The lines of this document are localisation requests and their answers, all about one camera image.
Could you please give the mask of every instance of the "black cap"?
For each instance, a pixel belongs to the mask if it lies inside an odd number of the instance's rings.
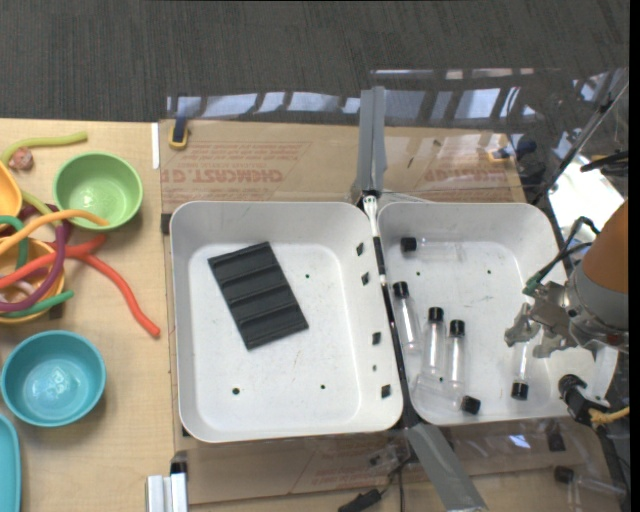
[[[402,252],[415,251],[418,248],[418,242],[413,237],[404,237],[400,239],[400,249]]]
[[[526,400],[529,395],[529,384],[524,382],[514,382],[511,386],[511,398],[516,400]]]
[[[442,322],[444,311],[442,308],[429,308],[429,322]]]
[[[464,336],[464,322],[462,320],[451,320],[449,324],[450,336]]]
[[[460,404],[460,408],[464,412],[468,412],[469,414],[478,414],[481,404],[482,402],[477,398],[473,398],[472,396],[465,395],[462,397],[462,404]]]
[[[556,482],[562,482],[563,484],[573,482],[574,475],[573,469],[566,466],[556,466],[553,470],[553,478],[556,479]]]
[[[393,292],[396,294],[396,297],[408,297],[409,285],[405,281],[393,283]]]

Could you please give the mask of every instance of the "teal bowl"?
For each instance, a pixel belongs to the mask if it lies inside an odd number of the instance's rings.
[[[117,155],[82,153],[67,160],[53,179],[53,199],[61,210],[85,210],[109,221],[107,226],[74,217],[69,221],[90,231],[110,231],[129,222],[142,205],[137,171]]]
[[[91,342],[70,331],[45,331],[11,352],[0,385],[16,417],[38,427],[60,427],[95,407],[106,380],[104,361]]]

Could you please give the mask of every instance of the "orange bowl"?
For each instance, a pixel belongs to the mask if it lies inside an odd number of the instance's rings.
[[[36,240],[34,238],[29,238],[29,258],[28,261],[35,260],[40,256],[44,256],[46,254],[51,254],[54,250],[41,242],[40,240]],[[7,252],[0,255],[0,274],[7,275],[11,274],[16,267],[16,261],[18,260],[18,245],[14,245]],[[47,266],[48,270],[51,270],[53,263]],[[42,282],[45,280],[46,275],[38,275],[37,277],[30,277],[27,279],[27,282],[30,283],[34,288],[38,288]],[[59,294],[64,287],[64,270],[60,272],[60,275],[57,277],[53,286],[49,288],[47,293],[40,299],[41,301],[52,297],[54,295]],[[20,302],[25,299],[24,293],[18,290],[17,288],[10,286],[8,288],[4,288],[2,293],[6,297],[9,302]],[[42,315],[44,315],[48,310],[43,310],[38,313],[34,313],[33,315],[25,316],[22,318],[4,318],[0,316],[0,325],[20,325],[31,320],[34,320]]]
[[[9,169],[0,162],[0,215],[16,217],[22,208],[22,194],[16,180]],[[0,231],[6,228],[6,224],[0,224]]]

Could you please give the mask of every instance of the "gray carpet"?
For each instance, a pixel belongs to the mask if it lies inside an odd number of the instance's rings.
[[[384,68],[629,62],[629,0],[0,0],[0,117],[154,121],[176,93],[357,96]]]

